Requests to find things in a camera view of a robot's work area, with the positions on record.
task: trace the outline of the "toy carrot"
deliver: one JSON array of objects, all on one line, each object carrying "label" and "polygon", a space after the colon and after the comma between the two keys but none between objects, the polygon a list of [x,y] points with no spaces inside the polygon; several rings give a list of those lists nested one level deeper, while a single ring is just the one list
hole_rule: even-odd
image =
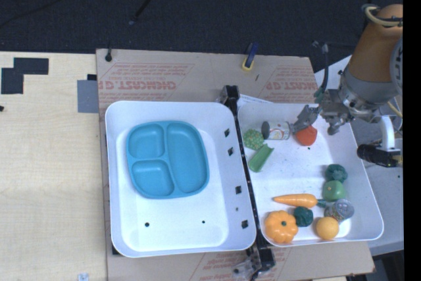
[{"label": "toy carrot", "polygon": [[326,202],[323,199],[317,199],[315,195],[311,193],[293,193],[285,194],[274,197],[274,201],[289,206],[303,206],[311,209],[314,206],[325,207]]}]

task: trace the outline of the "divided blue plate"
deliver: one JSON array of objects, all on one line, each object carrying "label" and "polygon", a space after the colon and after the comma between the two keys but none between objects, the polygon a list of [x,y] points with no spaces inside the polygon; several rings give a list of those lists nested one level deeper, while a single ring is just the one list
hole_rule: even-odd
[{"label": "divided blue plate", "polygon": [[169,120],[135,126],[127,136],[126,154],[133,185],[145,197],[187,197],[209,182],[202,137],[189,123]]}]

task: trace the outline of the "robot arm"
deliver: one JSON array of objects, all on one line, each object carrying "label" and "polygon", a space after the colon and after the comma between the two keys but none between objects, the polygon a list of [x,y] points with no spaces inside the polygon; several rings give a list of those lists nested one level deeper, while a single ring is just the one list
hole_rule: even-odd
[{"label": "robot arm", "polygon": [[348,65],[340,73],[339,87],[326,89],[322,84],[314,95],[318,107],[306,106],[292,129],[296,133],[306,128],[318,115],[329,123],[329,135],[336,134],[340,126],[356,118],[380,123],[384,135],[382,147],[361,146],[357,154],[382,166],[396,166],[394,142],[390,146],[390,139],[394,141],[393,133],[390,135],[393,128],[387,127],[386,117],[389,117],[382,116],[379,108],[403,91],[403,6],[380,9],[368,4],[362,9],[369,22]]}]

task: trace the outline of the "white tray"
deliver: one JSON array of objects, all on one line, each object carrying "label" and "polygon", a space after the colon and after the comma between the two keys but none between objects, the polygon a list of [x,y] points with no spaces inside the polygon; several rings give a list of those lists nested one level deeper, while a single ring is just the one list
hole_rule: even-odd
[{"label": "white tray", "polygon": [[[241,133],[250,128],[260,130],[265,120],[294,123],[303,107],[303,104],[295,103],[243,105],[238,112]],[[310,147],[299,144],[294,136],[288,140],[266,140],[265,143],[274,148],[272,154],[261,172],[249,171],[264,237],[280,247],[379,238],[384,230],[383,219],[362,160],[357,157],[357,143],[351,125],[341,126],[339,132],[332,136],[327,134],[329,124],[322,117],[318,117],[313,126],[318,130],[318,135]],[[245,148],[245,154],[249,160],[255,151]],[[321,240],[316,235],[316,221],[313,221],[309,227],[300,227],[291,243],[273,242],[265,234],[265,218],[270,212],[282,209],[292,214],[294,207],[276,203],[272,198],[290,193],[312,193],[321,199],[322,186],[326,181],[324,172],[329,164],[340,164],[348,172],[343,186],[347,199],[354,205],[354,215],[340,224],[339,234],[332,241]],[[315,206],[312,211],[315,220],[323,217],[323,208]]]},{"label": "white tray", "polygon": [[[132,184],[126,136],[138,124],[162,120],[190,123],[203,139],[209,182],[198,194],[148,199]],[[220,103],[118,101],[108,107],[105,125],[111,238],[117,251],[146,257],[243,250],[253,244],[256,224],[229,108]]]}]

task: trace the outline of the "dark fabric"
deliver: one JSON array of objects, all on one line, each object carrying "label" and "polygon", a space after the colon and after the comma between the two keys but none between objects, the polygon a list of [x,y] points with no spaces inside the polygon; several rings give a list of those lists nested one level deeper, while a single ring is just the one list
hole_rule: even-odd
[{"label": "dark fabric", "polygon": [[[94,53],[97,48],[244,53],[325,61],[350,55],[364,28],[368,0],[0,0],[0,50]],[[380,7],[403,0],[371,0]]]}]

